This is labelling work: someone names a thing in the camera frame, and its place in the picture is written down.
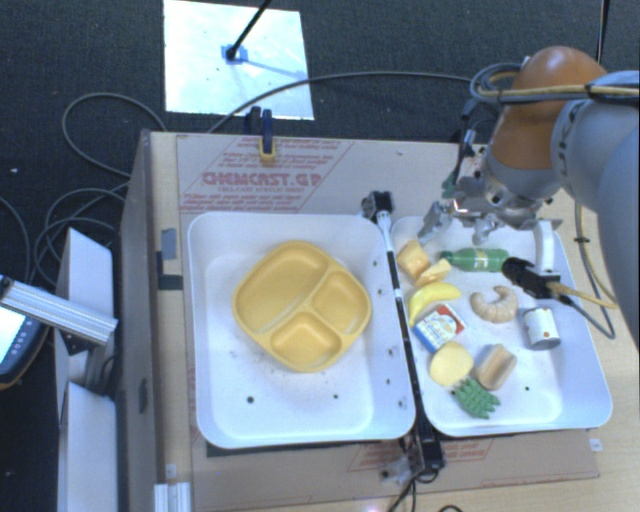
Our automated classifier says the yellow divided plate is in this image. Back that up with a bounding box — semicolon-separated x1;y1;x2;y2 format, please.
230;239;374;374

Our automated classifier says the beige bread roll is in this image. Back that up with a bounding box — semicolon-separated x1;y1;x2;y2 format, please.
473;343;518;392

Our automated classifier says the black cylinder on white bracket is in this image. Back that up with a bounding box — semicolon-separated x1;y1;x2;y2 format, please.
500;219;563;300

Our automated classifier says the yellow cheese wedge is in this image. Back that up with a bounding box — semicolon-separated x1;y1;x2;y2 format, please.
413;257;453;288

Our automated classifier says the yellow pineapple with green leaves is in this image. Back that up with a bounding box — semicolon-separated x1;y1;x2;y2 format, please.
429;340;502;421

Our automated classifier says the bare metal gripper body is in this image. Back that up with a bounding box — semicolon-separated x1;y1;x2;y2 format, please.
448;172;564;232

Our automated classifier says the brown cardboard board red print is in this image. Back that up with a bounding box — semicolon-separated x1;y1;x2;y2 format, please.
174;133;601;512

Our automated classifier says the red white blue carton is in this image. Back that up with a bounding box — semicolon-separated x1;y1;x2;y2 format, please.
411;303;468;354

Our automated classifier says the black block with thin wires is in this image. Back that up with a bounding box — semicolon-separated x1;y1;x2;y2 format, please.
361;190;397;222
416;433;447;472

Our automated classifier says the small white can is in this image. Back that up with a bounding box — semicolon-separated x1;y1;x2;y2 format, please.
521;305;563;350

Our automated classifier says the green plastic bottle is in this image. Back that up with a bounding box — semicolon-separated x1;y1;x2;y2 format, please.
438;247;511;274

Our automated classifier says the beige croissant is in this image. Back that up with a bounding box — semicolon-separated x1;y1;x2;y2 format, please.
469;285;520;324

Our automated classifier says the yellow cheese chunk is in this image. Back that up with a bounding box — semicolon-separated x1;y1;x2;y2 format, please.
395;239;432;281

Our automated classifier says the white plastic tray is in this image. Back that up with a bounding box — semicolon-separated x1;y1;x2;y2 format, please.
187;210;418;450
389;215;615;438

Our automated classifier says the yellow banana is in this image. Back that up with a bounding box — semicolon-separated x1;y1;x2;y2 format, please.
406;280;464;328

